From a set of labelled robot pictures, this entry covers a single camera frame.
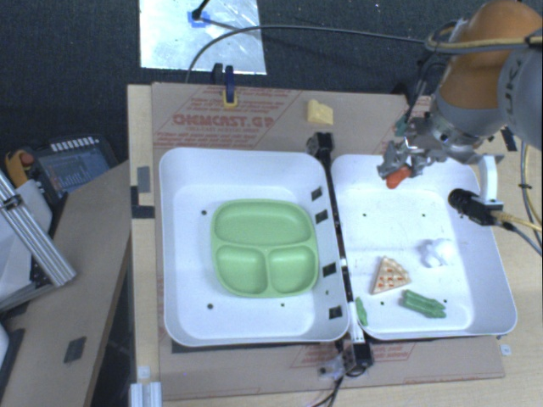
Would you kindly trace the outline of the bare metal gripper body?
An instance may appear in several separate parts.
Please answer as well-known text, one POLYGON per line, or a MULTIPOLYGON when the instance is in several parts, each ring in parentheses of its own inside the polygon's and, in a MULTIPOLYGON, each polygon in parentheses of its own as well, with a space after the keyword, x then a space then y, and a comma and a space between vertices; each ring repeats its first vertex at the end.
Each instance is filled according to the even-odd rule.
POLYGON ((448 158, 472 162, 475 150, 482 144, 480 137, 457 129, 442 116, 412 118, 404 133, 406 151, 435 161, 448 158))

